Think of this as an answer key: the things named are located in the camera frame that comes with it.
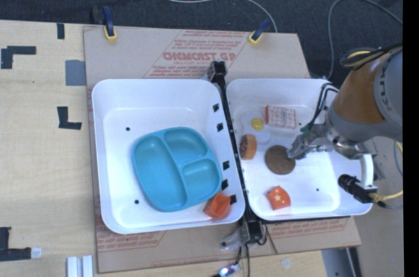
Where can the orange block with yellow stars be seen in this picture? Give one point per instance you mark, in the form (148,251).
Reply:
(278,198)

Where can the brown round biscuit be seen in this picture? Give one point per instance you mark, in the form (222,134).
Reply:
(276,162)

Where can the blue divided plate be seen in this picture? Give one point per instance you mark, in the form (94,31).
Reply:
(173,167)

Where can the orange open box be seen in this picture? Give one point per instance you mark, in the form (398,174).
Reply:
(216,207)

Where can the black cylinder on white bracket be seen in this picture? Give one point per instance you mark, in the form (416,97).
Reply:
(355,185)

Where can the clear bottle with yellow cap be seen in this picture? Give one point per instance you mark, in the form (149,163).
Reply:
(257,123)

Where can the white and red packet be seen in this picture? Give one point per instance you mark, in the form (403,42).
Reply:
(281,117)

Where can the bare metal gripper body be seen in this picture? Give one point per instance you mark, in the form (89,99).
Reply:
(314,137)

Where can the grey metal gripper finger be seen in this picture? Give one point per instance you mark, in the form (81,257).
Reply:
(293,153)
(303,154)

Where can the white plastic tray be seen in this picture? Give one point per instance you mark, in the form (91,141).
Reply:
(114,177)
(314,197)

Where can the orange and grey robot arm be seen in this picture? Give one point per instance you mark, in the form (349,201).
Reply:
(363,99)

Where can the orange and brown doughnut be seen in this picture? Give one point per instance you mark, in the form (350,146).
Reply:
(248,147)

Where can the brown cardboard board red print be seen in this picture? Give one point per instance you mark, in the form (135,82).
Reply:
(137,53)

